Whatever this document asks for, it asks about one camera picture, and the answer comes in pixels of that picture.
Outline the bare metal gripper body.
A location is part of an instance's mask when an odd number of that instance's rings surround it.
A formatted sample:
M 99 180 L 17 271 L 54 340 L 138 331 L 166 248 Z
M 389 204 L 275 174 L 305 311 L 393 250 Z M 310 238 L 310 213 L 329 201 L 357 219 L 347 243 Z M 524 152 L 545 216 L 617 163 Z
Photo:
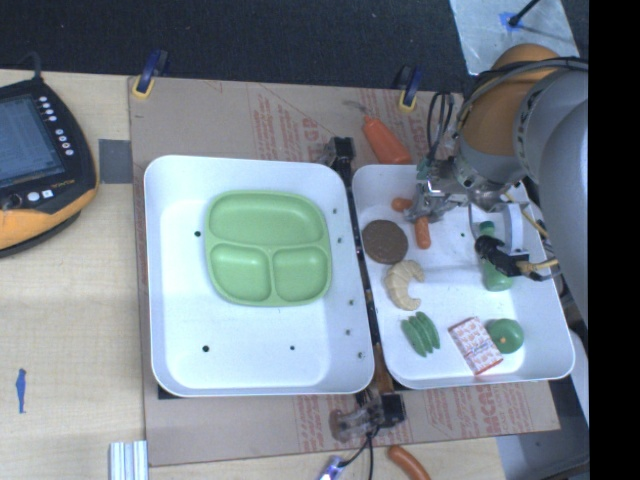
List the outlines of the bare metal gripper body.
M 470 204 L 487 213 L 497 212 L 506 205 L 503 196 L 508 188 L 458 163 L 439 163 L 433 179 L 433 197 L 440 212 Z

